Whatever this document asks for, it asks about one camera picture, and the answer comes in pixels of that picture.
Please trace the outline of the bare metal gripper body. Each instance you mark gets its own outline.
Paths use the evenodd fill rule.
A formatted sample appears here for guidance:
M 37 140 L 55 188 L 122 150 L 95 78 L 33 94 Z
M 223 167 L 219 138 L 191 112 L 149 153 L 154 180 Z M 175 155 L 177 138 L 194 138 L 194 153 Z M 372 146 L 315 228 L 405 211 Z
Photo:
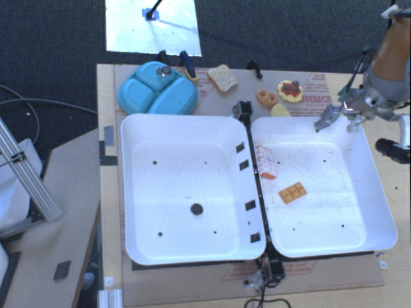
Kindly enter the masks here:
M 374 88 L 342 89 L 340 91 L 341 112 L 349 119 L 360 121 L 380 117 L 386 121 L 398 121 L 401 114 L 394 111 L 399 103 L 384 98 Z

